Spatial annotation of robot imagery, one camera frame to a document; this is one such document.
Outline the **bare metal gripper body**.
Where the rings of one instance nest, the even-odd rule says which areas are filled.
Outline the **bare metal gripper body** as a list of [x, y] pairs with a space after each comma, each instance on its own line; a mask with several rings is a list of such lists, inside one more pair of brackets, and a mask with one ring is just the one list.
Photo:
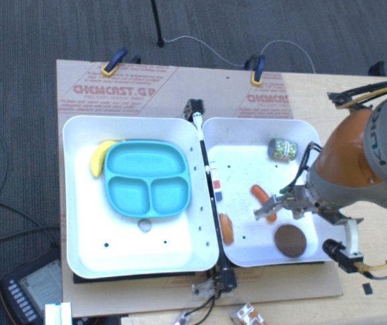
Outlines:
[[294, 219], [301, 219], [306, 213], [317, 212], [305, 186], [285, 186], [279, 193], [278, 200], [282, 207], [291, 211]]

